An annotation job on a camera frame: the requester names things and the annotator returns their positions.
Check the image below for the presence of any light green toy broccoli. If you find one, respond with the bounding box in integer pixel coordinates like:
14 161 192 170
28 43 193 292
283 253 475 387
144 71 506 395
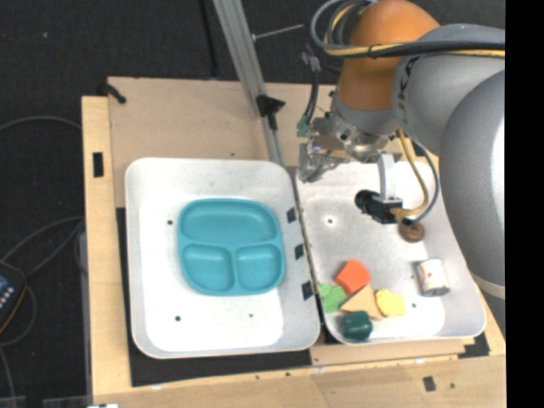
318 282 348 315

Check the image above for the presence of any dark green toy pepper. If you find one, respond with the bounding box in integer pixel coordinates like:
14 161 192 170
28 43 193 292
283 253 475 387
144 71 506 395
341 310 374 342

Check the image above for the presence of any orange toy food piece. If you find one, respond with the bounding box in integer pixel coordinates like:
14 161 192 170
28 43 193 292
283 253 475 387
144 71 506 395
334 258 372 297

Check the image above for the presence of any pale brown flat board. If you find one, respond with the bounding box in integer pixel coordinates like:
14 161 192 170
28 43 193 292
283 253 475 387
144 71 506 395
105 76 478 367

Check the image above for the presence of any blue divided plate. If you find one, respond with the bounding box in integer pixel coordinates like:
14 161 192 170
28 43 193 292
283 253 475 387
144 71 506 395
176 197 286 297

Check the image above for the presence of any small white can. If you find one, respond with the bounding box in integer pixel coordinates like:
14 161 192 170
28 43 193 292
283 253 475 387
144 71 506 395
415 258 451 298

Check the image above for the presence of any brown round biscuit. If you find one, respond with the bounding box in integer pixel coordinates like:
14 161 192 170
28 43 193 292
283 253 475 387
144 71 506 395
399 221 427 243

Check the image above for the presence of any yellow toy food piece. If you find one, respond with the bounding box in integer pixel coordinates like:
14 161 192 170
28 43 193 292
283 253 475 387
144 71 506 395
375 287 407 319

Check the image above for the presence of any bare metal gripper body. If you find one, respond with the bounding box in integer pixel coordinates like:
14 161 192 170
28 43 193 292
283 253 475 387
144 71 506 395
306 115 390 164

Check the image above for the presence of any white plastic tray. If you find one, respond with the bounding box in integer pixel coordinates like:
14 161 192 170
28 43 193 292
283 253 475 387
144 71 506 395
124 156 321 360
293 159 488 346

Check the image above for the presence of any tan toy pizza slice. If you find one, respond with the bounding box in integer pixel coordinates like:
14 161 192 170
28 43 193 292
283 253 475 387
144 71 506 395
339 284 384 321

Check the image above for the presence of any thin black and white rod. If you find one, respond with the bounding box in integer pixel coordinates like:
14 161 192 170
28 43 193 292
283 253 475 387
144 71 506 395
291 172 326 314

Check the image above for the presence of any black cylinder on white bracket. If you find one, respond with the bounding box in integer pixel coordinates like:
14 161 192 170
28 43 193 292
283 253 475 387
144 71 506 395
354 152 404 225

